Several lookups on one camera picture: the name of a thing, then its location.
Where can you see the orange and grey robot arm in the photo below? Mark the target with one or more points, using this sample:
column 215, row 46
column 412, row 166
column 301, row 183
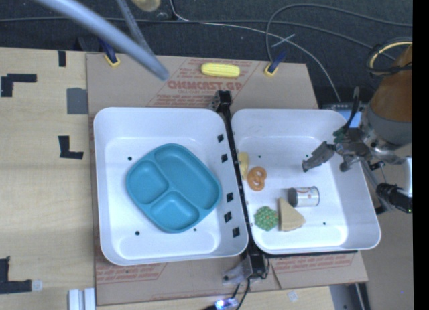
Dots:
column 392, row 101

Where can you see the white plastic tray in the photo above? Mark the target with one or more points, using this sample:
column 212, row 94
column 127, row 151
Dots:
column 161, row 124
column 335, row 208

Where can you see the yellow corn cob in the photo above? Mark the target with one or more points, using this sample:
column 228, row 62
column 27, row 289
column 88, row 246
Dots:
column 219, row 70

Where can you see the black cylinder on white bracket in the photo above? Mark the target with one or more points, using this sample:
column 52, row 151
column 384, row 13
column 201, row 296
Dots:
column 395, row 196

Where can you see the thin black rod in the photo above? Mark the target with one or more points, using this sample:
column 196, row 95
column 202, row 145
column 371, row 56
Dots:
column 233, row 141

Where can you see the pale yellow wedge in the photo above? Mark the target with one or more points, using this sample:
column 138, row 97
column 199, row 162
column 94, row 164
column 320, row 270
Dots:
column 243, row 164

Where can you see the brown cardboard board, red print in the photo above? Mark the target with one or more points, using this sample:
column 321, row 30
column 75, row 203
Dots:
column 134, row 81

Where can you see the orange pretzel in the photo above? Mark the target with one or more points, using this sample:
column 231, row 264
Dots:
column 256, row 184

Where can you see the small white can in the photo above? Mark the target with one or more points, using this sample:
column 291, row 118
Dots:
column 306, row 196

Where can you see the tan bread slice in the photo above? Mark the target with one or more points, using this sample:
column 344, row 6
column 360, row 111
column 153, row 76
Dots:
column 289, row 218

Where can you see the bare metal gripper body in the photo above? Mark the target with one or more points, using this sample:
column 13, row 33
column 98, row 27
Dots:
column 360, row 149

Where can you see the blue divided plate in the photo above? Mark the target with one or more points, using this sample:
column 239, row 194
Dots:
column 174, row 181

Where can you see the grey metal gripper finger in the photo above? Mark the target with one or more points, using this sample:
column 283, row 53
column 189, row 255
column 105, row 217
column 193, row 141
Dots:
column 348, row 164
column 317, row 158

